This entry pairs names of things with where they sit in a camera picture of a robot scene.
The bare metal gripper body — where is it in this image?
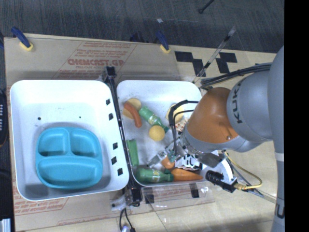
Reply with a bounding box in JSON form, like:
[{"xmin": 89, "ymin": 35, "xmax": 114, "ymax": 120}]
[{"xmin": 161, "ymin": 139, "xmax": 194, "ymax": 163}]

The small orange carrot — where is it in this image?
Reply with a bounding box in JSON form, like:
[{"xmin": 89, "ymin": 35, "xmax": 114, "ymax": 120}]
[{"xmin": 161, "ymin": 155, "xmax": 175, "ymax": 170}]

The green bottle yellow label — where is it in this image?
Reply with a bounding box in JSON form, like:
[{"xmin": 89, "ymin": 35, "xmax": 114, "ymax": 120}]
[
  {"xmin": 138, "ymin": 105, "xmax": 170, "ymax": 133},
  {"xmin": 134, "ymin": 167, "xmax": 175, "ymax": 184}
]

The black and white carton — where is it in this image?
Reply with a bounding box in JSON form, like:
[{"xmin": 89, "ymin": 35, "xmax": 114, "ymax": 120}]
[{"xmin": 174, "ymin": 153, "xmax": 204, "ymax": 172}]

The green rectangular block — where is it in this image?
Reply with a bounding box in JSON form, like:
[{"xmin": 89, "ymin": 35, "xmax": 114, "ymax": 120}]
[{"xmin": 126, "ymin": 139, "xmax": 140, "ymax": 167}]

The yellow ball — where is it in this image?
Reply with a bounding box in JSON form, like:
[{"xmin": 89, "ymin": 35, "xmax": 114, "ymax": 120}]
[{"xmin": 148, "ymin": 125, "xmax": 166, "ymax": 142}]

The orange carrot green top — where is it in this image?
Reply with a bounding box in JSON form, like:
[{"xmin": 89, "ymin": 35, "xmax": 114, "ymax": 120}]
[{"xmin": 165, "ymin": 168, "xmax": 204, "ymax": 182}]

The white packet red print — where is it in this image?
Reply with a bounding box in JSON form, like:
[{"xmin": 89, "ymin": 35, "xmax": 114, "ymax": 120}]
[{"xmin": 175, "ymin": 118, "xmax": 189, "ymax": 133}]

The tan round biscuit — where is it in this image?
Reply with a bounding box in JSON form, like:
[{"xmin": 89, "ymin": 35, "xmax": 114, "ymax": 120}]
[{"xmin": 165, "ymin": 103, "xmax": 186, "ymax": 124}]

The red sausage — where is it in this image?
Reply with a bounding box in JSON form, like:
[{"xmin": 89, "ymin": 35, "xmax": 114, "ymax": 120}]
[{"xmin": 123, "ymin": 102, "xmax": 143, "ymax": 129}]

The tan bread bun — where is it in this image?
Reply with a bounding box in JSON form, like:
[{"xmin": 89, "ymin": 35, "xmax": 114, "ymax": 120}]
[{"xmin": 122, "ymin": 98, "xmax": 142, "ymax": 120}]

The white plastic tray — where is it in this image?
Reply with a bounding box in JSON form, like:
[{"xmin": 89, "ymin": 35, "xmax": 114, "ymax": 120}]
[
  {"xmin": 9, "ymin": 79, "xmax": 130, "ymax": 202},
  {"xmin": 116, "ymin": 80, "xmax": 211, "ymax": 188}
]

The blue divided plate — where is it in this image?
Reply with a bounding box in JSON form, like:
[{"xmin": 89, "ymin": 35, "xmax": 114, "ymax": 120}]
[{"xmin": 35, "ymin": 126, "xmax": 104, "ymax": 190}]

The brown cardboard board red print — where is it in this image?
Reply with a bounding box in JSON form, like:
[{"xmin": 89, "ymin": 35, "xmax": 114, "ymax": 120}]
[{"xmin": 3, "ymin": 33, "xmax": 215, "ymax": 232}]

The black block with thin wires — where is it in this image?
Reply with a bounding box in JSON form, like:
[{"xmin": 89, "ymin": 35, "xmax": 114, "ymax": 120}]
[
  {"xmin": 124, "ymin": 187, "xmax": 143, "ymax": 206},
  {"xmin": 103, "ymin": 66, "xmax": 117, "ymax": 82}
]

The black cylinder on white bracket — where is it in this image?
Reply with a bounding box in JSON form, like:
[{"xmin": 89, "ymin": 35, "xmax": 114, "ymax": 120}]
[{"xmin": 205, "ymin": 153, "xmax": 239, "ymax": 194}]

